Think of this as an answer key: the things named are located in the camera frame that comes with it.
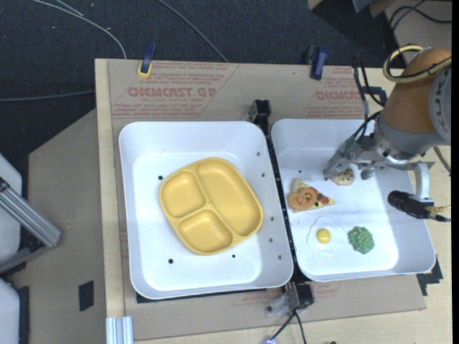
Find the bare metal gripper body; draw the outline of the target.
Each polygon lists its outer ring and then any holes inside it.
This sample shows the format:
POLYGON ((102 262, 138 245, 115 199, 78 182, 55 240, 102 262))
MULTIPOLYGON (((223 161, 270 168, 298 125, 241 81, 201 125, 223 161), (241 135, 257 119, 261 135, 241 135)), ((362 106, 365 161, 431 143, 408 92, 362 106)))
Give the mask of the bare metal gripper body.
POLYGON ((352 135, 342 145, 339 155, 362 171, 403 169, 412 159, 411 155, 397 149, 381 134, 365 135, 358 140, 352 135))

